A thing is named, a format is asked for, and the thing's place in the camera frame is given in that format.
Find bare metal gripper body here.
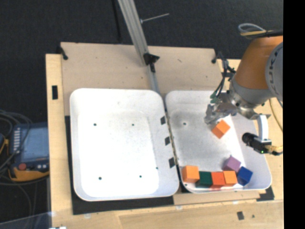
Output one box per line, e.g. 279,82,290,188
215,91,261,120

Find orange cube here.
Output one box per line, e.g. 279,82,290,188
182,165,200,184
211,119,231,139
223,170,238,186

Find white plastic tray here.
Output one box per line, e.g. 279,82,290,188
69,88,180,202
164,90,273,194

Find green cube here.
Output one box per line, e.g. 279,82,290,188
198,171,213,187

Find red-orange cube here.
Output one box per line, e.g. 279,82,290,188
211,172,226,187

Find brown cardboard board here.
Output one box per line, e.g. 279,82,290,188
60,41,267,206

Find thin black and white rod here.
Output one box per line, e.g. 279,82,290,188
164,104,179,168

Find black cylinder on white bracket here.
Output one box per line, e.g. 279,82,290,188
242,113,273,154

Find blue cube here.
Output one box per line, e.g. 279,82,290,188
236,166,254,187

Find purple cube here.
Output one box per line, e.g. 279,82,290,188
223,156,242,173

